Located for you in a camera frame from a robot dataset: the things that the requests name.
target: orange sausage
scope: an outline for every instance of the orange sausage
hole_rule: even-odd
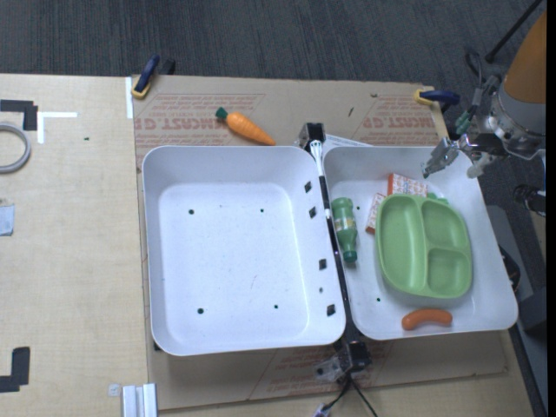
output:
[[[444,309],[417,309],[401,319],[401,326],[405,330],[413,330],[420,324],[428,321],[448,326],[452,324],[452,314]]]
[[[224,108],[220,107],[216,111],[216,116],[225,119],[229,128],[238,135],[266,145],[276,145],[275,140],[266,131],[242,113],[237,111],[228,113]]]

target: dark gray floor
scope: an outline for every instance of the dark gray floor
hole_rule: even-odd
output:
[[[484,56],[534,0],[0,0],[0,73],[128,76],[152,53],[176,74],[420,82],[473,97],[467,48]],[[504,74],[546,1],[484,74]],[[540,160],[499,162],[480,177],[487,205],[507,215],[533,291],[546,264],[531,217],[512,199],[541,187]],[[536,415],[544,408],[520,334],[512,331]]]

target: green bottle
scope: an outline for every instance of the green bottle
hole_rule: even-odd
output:
[[[332,201],[332,217],[334,229],[343,250],[345,262],[356,262],[355,238],[357,227],[354,218],[354,203],[349,198],[337,198]]]

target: green object under plate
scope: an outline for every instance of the green object under plate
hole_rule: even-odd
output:
[[[401,292],[457,298],[473,280],[471,245],[461,215],[417,195],[387,196],[376,218],[381,271]]]

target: toy carrot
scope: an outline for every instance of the toy carrot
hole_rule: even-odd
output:
[[[238,135],[242,135],[256,142],[264,143],[266,145],[276,145],[275,140],[270,137],[261,127],[256,125],[247,116],[234,111],[228,113],[224,108],[220,107],[216,111],[216,117],[224,119],[229,128]]]

